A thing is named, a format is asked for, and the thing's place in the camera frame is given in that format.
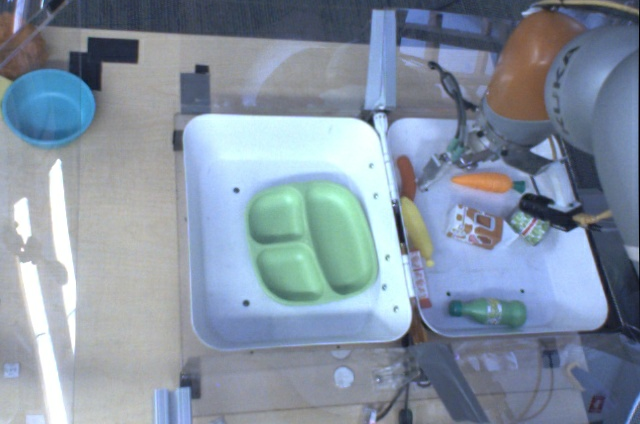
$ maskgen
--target blue bowl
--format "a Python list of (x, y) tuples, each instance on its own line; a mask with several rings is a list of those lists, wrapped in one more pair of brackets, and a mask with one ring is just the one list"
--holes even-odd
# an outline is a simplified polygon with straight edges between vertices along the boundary
[(63, 70), (43, 69), (16, 79), (2, 100), (4, 121), (27, 143), (56, 148), (87, 130), (96, 101), (87, 84)]

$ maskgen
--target bottle cap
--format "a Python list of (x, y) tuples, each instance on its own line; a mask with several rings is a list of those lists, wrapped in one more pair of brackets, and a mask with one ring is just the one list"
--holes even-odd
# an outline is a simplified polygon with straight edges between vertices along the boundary
[(460, 300), (453, 300), (449, 303), (449, 315), (455, 317), (462, 315), (462, 302)]
[(513, 189), (515, 189), (518, 193), (522, 194), (527, 189), (527, 183), (523, 180), (514, 180)]

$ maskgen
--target bottle label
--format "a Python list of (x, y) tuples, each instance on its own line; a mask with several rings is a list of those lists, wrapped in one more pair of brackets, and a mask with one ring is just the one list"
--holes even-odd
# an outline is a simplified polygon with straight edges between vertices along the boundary
[(494, 298), (487, 298), (487, 324), (500, 324), (502, 321), (502, 303)]

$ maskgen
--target transparent sheet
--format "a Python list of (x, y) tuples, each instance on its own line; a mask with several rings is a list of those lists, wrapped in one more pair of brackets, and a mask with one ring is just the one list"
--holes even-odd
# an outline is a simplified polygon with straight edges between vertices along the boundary
[[(80, 30), (45, 29), (58, 13), (81, 25), (74, 0), (1, 0), (0, 74), (68, 69)], [(85, 138), (34, 147), (0, 124), (1, 422), (73, 421), (81, 152)]]
[[(392, 122), (403, 117), (455, 116), (453, 102), (439, 85), (438, 74), (427, 67), (430, 60), (437, 60), (453, 72), (463, 86), (464, 96), (478, 102), (495, 67), (497, 53), (513, 27), (506, 21), (420, 10), (399, 10), (396, 19), (400, 37), (398, 92), (397, 108), (389, 115)], [(361, 408), (380, 410), (396, 393), (393, 387), (376, 386), (371, 376), (393, 364), (392, 358), (401, 351), (399, 343), (220, 352), (202, 344), (191, 323), (181, 151), (186, 125), (194, 116), (208, 112), (361, 117), (368, 62), (369, 46), (358, 43), (207, 37), (181, 41), (181, 112), (174, 122), (181, 382), (196, 391), (197, 397), (192, 401), (196, 422), (208, 423), (221, 415), (227, 415), (229, 422), (235, 422), (234, 416), (244, 422), (243, 419), (259, 418), (259, 412), (264, 411), (279, 411), (283, 418), (291, 419), (314, 415), (318, 419), (344, 420), (349, 415), (350, 420), (345, 422), (360, 422)], [(567, 381), (564, 372), (556, 376), (553, 386), (548, 379), (540, 381), (538, 368), (540, 362), (546, 361), (541, 353), (547, 350), (546, 344), (551, 344), (548, 349), (560, 356), (562, 366), (571, 362), (585, 366), (580, 337), (549, 336), (550, 342), (541, 345), (535, 337), (478, 341), (444, 340), (429, 334), (431, 341), (447, 345), (491, 422), (512, 422), (516, 417), (531, 417), (529, 422), (566, 422), (567, 416), (572, 422), (588, 422), (581, 390)], [(353, 385), (347, 388), (339, 387), (336, 381), (341, 367), (347, 367), (354, 375)], [(493, 381), (483, 383), (487, 369)], [(552, 403), (545, 406), (541, 394), (549, 393)], [(454, 399), (459, 395), (450, 394)], [(452, 417), (455, 412), (451, 413), (451, 397), (445, 401), (434, 387), (412, 389), (414, 421), (458, 421)], [(305, 413), (318, 407), (325, 408)], [(478, 415), (473, 412), (462, 416), (470, 422), (481, 422), (474, 420)]]

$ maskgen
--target white tray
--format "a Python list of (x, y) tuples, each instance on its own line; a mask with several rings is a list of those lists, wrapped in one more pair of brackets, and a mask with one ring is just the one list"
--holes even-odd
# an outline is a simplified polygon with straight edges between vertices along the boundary
[[(222, 350), (389, 342), (411, 321), (380, 140), (350, 118), (202, 115), (184, 132), (192, 321)], [(363, 293), (323, 305), (278, 303), (261, 288), (247, 203), (278, 184), (323, 179), (360, 200), (378, 258)]]
[[(455, 128), (453, 120), (398, 120), (389, 129), (390, 153), (394, 159), (408, 156), (419, 175), (432, 154), (446, 149)], [(501, 161), (481, 168), (507, 173), (514, 179), (528, 178)], [(466, 245), (445, 236), (447, 214), (455, 204), (507, 217), (517, 207), (520, 195), (515, 191), (488, 194), (469, 190), (448, 179), (444, 177), (425, 193), (418, 191), (415, 200), (434, 245), (435, 266), (426, 270), (433, 306), (422, 311), (430, 328), (448, 337), (469, 337), (588, 331), (604, 323), (607, 300), (585, 231), (551, 229), (535, 247), (519, 239), (510, 245), (499, 243), (491, 251)], [(528, 191), (533, 192), (530, 182)], [(528, 310), (526, 324), (510, 330), (448, 315), (452, 299), (485, 296), (523, 301)]]

